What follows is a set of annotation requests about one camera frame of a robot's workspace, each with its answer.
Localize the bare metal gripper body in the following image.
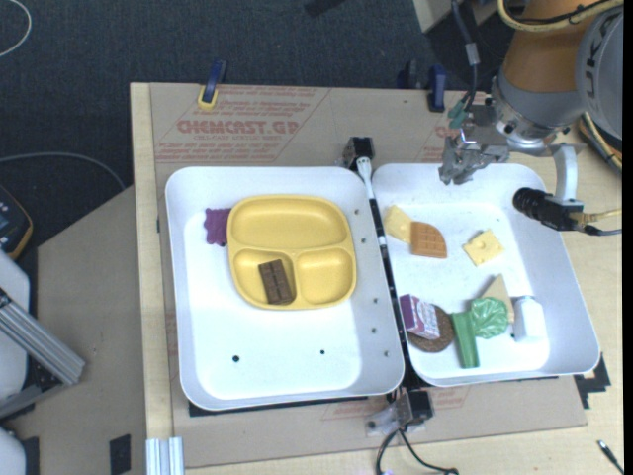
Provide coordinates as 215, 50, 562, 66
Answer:
460, 104, 561, 160

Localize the yellow cheese wedge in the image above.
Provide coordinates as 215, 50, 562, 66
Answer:
383, 204, 414, 243

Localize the orange waffle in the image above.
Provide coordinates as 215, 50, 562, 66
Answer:
408, 220, 449, 260

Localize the yellow cheese slice with holes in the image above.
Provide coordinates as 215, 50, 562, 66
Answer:
462, 228, 507, 268

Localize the thin black and white rod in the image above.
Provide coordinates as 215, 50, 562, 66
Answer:
356, 157, 412, 396

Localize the white plastic tray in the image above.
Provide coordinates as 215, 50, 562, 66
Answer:
370, 162, 602, 388
164, 165, 407, 412

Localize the tan bread wedge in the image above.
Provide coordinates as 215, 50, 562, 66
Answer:
481, 272, 516, 325

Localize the green leafy vegetable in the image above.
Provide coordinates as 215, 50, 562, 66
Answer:
450, 296, 511, 370

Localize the purple and white carton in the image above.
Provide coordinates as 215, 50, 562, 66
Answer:
399, 293, 442, 341

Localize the white bottle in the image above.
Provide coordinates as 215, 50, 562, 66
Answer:
510, 294, 547, 344

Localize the brown round biscuit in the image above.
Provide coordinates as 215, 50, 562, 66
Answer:
406, 304, 456, 353

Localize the yellow divided plate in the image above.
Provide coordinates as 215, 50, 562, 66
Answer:
226, 194, 358, 312

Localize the brown cardboard board red print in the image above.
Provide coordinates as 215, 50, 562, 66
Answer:
147, 82, 589, 469

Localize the brown chocolate bar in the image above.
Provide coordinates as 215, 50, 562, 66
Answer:
257, 258, 299, 307

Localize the black pen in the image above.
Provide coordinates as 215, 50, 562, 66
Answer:
596, 439, 623, 475

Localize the black cylinder on white bracket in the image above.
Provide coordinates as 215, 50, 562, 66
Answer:
512, 143, 586, 232

